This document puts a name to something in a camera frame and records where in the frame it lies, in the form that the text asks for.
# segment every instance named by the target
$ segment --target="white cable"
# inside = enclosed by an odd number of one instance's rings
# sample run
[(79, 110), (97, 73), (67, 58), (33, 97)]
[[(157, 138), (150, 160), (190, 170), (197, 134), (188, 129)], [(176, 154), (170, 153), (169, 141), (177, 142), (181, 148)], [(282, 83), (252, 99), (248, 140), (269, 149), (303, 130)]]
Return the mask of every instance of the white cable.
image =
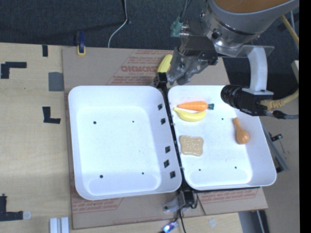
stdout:
[(294, 15), (293, 15), (293, 11), (292, 10), (290, 11), (290, 16), (291, 16), (291, 25), (292, 25), (292, 28), (295, 31), (295, 22), (294, 22)]
[(126, 0), (124, 0), (124, 11), (125, 11), (125, 22), (117, 29), (115, 30), (112, 35), (110, 36), (109, 38), (109, 41), (108, 41), (108, 47), (110, 47), (110, 41), (112, 39), (112, 37), (121, 29), (123, 28), (123, 26), (127, 23), (128, 21), (128, 18), (127, 18), (127, 8), (126, 8)]

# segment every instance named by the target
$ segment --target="yellow banana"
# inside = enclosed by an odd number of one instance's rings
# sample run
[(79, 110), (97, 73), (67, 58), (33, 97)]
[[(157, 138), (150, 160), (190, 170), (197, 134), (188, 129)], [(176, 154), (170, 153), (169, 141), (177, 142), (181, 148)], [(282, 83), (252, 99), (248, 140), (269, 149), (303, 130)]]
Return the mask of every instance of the yellow banana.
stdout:
[(173, 56), (171, 54), (165, 55), (162, 59), (159, 67), (157, 68), (157, 72), (167, 72), (171, 66), (171, 60)]
[(197, 121), (202, 120), (206, 116), (206, 111), (190, 113), (188, 111), (179, 110), (176, 107), (174, 107), (173, 110), (177, 112), (177, 114), (182, 120), (187, 121), (187, 122), (197, 122)]

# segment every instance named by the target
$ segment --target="wooden table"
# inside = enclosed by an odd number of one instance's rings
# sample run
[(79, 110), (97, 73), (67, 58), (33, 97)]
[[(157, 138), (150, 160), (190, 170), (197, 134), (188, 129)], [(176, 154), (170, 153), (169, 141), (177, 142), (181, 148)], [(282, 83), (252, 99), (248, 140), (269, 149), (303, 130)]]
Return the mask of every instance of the wooden table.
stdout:
[[(0, 80), (0, 193), (8, 196), (8, 212), (31, 212), (31, 219), (0, 222), (0, 231), (48, 232), (50, 218), (71, 218), (64, 92), (48, 86), (48, 73), (63, 71), (62, 47), (49, 46), (49, 56), (43, 57), (41, 45), (0, 43), (0, 62), (27, 62), (27, 68), (11, 68), (9, 79)], [(44, 106), (51, 107), (51, 117), (61, 118), (60, 124), (43, 123)], [(168, 222), (85, 230), (69, 224), (78, 233), (156, 233)], [(184, 223), (188, 233), (242, 233), (238, 213), (185, 218)]]

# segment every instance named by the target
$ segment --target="black hole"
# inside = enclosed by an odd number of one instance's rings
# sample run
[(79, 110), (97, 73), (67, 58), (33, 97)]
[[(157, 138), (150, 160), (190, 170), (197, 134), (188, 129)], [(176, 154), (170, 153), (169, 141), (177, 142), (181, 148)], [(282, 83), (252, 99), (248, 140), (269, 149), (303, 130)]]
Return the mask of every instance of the black hole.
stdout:
[(166, 161), (164, 162), (164, 168), (166, 168), (169, 164), (170, 164), (169, 160), (166, 160)]
[(170, 172), (171, 179), (176, 176), (175, 171)]

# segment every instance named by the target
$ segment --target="metal bracket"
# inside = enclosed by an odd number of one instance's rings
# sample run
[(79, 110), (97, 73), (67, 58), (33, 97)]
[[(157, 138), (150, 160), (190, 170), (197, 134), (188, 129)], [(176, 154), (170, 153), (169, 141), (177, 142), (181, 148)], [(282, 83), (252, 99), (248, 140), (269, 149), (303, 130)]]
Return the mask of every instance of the metal bracket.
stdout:
[(214, 44), (202, 31), (199, 21), (191, 20), (184, 25), (180, 37), (181, 45), (174, 49), (171, 69), (167, 75), (171, 85), (175, 81), (179, 85), (188, 83), (194, 74), (218, 62)]
[(170, 202), (163, 204), (163, 212), (176, 212), (186, 204), (184, 193), (180, 191), (179, 194)]
[(288, 166), (287, 164), (287, 161), (286, 161), (286, 158), (284, 156), (284, 148), (282, 146), (282, 150), (283, 150), (283, 154), (278, 150), (278, 148), (276, 147), (276, 145), (274, 144), (274, 142), (272, 141), (272, 138), (271, 138), (271, 134), (265, 129), (265, 127), (263, 126), (263, 132), (264, 132), (264, 135), (267, 139), (267, 143), (268, 143), (268, 146), (271, 150), (271, 152), (275, 155), (276, 157), (276, 160), (278, 162), (278, 164), (280, 165), (281, 167), (281, 170), (282, 171), (288, 171), (290, 170), (290, 167)]
[(269, 135), (270, 135), (270, 138), (273, 142), (283, 138), (283, 136), (281, 134), (278, 134), (276, 136), (271, 136), (271, 134), (269, 133)]
[(249, 88), (253, 91), (266, 90), (268, 64), (264, 48), (253, 48), (247, 57), (251, 68), (251, 82)]
[(234, 48), (234, 49), (224, 49), (219, 47), (218, 45), (215, 45), (215, 49), (219, 54), (223, 54), (222, 57), (239, 57), (239, 58), (247, 58), (248, 54), (255, 48), (263, 48), (266, 56), (268, 57), (272, 51), (274, 50), (274, 47), (272, 46), (255, 46), (255, 45), (242, 45), (240, 48)]
[(50, 218), (49, 233), (69, 233), (68, 217)]

